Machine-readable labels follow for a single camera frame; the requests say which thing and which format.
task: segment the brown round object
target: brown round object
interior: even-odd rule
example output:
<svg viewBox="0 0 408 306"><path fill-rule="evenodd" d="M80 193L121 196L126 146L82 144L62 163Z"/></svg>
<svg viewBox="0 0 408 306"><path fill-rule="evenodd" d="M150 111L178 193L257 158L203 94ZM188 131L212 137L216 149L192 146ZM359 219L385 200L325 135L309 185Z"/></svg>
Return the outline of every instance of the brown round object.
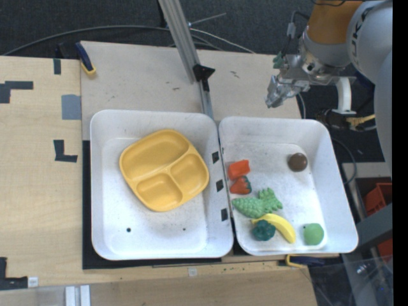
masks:
<svg viewBox="0 0 408 306"><path fill-rule="evenodd" d="M295 153L288 160L288 166L293 172L300 172L307 167L307 158L305 154Z"/></svg>

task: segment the yellow divided plate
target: yellow divided plate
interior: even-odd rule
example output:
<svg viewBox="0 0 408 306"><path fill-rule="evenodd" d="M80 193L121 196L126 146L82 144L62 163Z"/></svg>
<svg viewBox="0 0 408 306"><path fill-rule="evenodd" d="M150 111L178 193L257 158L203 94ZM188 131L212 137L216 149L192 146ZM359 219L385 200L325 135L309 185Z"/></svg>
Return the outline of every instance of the yellow divided plate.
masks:
<svg viewBox="0 0 408 306"><path fill-rule="evenodd" d="M139 200L158 212L172 210L200 194L210 178L191 142L172 129L156 131L127 147L119 166Z"/></svg>

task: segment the black bracket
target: black bracket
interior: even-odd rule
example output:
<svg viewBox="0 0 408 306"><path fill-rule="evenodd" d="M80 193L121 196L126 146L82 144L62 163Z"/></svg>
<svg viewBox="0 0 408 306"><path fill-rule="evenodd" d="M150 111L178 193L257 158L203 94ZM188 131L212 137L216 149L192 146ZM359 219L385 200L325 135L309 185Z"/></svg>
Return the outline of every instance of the black bracket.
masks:
<svg viewBox="0 0 408 306"><path fill-rule="evenodd" d="M210 86L208 85L208 79L214 73L215 69L196 64L193 67L193 72L196 77L196 80L203 83L203 90L210 92Z"/></svg>
<svg viewBox="0 0 408 306"><path fill-rule="evenodd" d="M7 258L0 258L0 290L28 288L28 277L6 278Z"/></svg>

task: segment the black mat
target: black mat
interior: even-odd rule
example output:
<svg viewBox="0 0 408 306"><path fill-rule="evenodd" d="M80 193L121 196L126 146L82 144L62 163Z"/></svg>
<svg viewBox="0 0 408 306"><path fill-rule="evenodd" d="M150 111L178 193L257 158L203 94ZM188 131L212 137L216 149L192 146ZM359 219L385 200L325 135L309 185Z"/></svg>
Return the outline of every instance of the black mat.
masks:
<svg viewBox="0 0 408 306"><path fill-rule="evenodd" d="M83 151L83 223L82 223L82 268L102 269L102 268L125 268L133 266L147 265L176 265L176 264L197 264L197 263L218 263L221 258L179 258L179 259L134 259L126 261L110 261L102 258L94 249L91 240L91 145L90 141L82 142Z"/></svg>

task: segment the yellow banana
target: yellow banana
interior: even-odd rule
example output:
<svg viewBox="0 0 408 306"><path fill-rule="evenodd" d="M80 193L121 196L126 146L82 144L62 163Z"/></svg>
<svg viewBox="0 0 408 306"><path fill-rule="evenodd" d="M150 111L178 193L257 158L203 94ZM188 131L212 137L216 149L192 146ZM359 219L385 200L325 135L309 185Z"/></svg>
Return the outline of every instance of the yellow banana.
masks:
<svg viewBox="0 0 408 306"><path fill-rule="evenodd" d="M266 220L275 226L289 243L293 244L296 241L295 229L285 218L276 214L267 213L259 219L252 219L251 222L256 224L260 220Z"/></svg>

